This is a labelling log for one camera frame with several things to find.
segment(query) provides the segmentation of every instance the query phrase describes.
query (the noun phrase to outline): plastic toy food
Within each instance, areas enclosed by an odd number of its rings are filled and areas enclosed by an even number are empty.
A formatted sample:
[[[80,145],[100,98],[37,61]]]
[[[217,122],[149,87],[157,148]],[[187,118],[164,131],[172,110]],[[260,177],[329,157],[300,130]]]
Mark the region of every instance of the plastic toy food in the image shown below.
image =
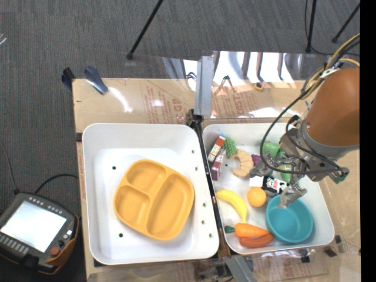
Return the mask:
[[[289,187],[289,185],[289,183],[282,180],[275,179],[270,176],[264,176],[263,185],[261,188],[265,190],[266,195],[273,197],[277,194],[281,194],[286,187]]]
[[[217,139],[217,141],[215,142],[213,148],[211,149],[208,157],[207,157],[207,160],[209,162],[214,162],[219,150],[221,149],[221,147],[223,146],[224,144],[224,141],[226,140],[226,137],[220,135]]]
[[[252,161],[253,161],[253,166],[255,166],[259,161],[261,161],[261,156],[252,154]]]
[[[238,158],[240,161],[240,168],[233,169],[233,174],[235,174],[237,177],[246,177],[253,167],[252,157],[245,151],[237,149],[236,153],[229,157],[229,159],[233,158]]]
[[[267,246],[274,240],[274,236],[272,234],[266,234],[261,237],[241,237],[239,238],[239,242],[244,247],[264,247]]]
[[[219,180],[223,168],[223,163],[225,162],[225,160],[226,150],[223,147],[221,147],[213,162],[213,165],[210,168],[211,178],[213,179],[213,181]]]
[[[225,233],[235,232],[237,237],[258,237],[270,234],[268,230],[248,223],[237,223],[234,227],[226,226],[224,227],[224,231]]]
[[[246,223],[247,205],[237,193],[228,189],[221,189],[216,192],[216,196],[218,199],[230,203],[240,215],[242,222]]]
[[[251,187],[247,192],[247,200],[253,207],[261,207],[266,202],[266,192],[261,187]]]
[[[280,166],[279,169],[291,170],[291,166],[284,165],[284,166]],[[281,178],[286,183],[289,183],[290,179],[291,179],[291,174],[290,173],[286,173],[286,172],[281,172]]]
[[[233,154],[236,153],[236,145],[235,141],[229,137],[226,137],[226,140],[222,146],[226,150],[226,156],[231,157]]]
[[[278,143],[265,142],[263,145],[263,155],[265,155],[266,152],[270,152],[271,157],[275,157],[279,150],[280,146]]]

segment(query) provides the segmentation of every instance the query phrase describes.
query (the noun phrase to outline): tripod leg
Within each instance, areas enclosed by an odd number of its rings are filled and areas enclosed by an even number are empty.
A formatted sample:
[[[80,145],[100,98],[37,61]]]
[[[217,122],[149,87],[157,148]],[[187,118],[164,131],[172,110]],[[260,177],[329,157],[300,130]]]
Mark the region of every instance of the tripod leg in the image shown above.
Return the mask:
[[[311,52],[312,31],[313,31],[313,22],[315,20],[316,2],[317,2],[317,0],[313,0],[313,2],[312,2],[310,33],[308,34],[308,44],[307,44],[307,47],[305,49],[305,51],[308,52],[308,53]]]
[[[351,13],[351,15],[348,17],[347,21],[345,22],[345,24],[342,26],[341,30],[338,31],[338,34],[331,40],[333,43],[337,43],[338,41],[338,38],[340,37],[340,35],[343,33],[343,31],[345,30],[345,28],[347,27],[347,25],[350,23],[351,19],[354,17],[354,15],[357,13],[357,11],[360,9],[360,2],[359,4],[357,5],[357,7],[354,9],[354,11]]]
[[[154,16],[156,15],[160,5],[162,4],[163,0],[158,0],[158,3],[156,4],[156,6],[154,7],[154,10],[152,12],[152,14],[150,15],[149,19],[147,20],[145,26],[143,27],[143,29],[141,30],[141,33],[139,35],[139,37],[137,38],[135,44],[133,45],[132,49],[130,50],[130,52],[127,54],[127,58],[128,59],[132,59],[133,58],[133,53],[135,52],[137,46],[139,45],[143,35],[145,34],[145,32],[147,31],[147,28],[149,27],[150,23],[152,22]]]

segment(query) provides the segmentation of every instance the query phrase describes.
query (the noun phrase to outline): yellow plate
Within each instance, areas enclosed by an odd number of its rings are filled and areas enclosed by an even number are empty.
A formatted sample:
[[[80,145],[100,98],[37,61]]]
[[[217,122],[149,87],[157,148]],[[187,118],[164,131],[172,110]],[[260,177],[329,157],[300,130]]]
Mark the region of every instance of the yellow plate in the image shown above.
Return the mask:
[[[113,208],[127,226],[158,240],[182,230],[194,200],[190,180],[152,160],[134,162],[116,189]]]

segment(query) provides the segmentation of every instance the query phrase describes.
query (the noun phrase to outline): blue bowl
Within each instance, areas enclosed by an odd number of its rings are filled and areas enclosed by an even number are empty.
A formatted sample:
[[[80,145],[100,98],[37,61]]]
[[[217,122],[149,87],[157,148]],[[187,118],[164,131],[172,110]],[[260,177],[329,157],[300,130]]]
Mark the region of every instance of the blue bowl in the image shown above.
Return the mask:
[[[278,208],[280,194],[274,196],[266,207],[266,226],[278,240],[299,243],[306,240],[313,230],[313,218],[310,210],[300,199],[287,206]]]

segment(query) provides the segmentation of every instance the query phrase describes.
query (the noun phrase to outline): toy carrot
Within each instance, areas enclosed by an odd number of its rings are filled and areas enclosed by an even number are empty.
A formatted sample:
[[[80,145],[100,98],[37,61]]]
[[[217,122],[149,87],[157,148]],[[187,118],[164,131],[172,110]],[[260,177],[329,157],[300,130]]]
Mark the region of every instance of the toy carrot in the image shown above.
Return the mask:
[[[257,237],[270,234],[268,230],[248,223],[237,223],[234,227],[226,226],[224,227],[224,231],[226,233],[235,232],[237,237]]]

